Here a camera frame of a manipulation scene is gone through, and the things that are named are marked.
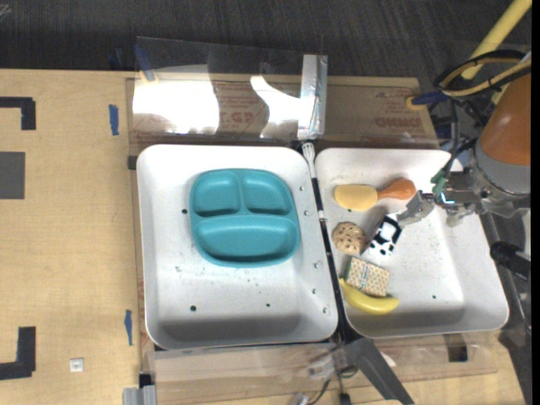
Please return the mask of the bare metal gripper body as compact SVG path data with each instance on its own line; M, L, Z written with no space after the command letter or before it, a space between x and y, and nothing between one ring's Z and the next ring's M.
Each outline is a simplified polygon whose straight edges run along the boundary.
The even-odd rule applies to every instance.
M440 170L433 177L435 204L446 212L446 224L457 226L468 215L491 213L510 219L531 207L530 195L500 190L471 170Z

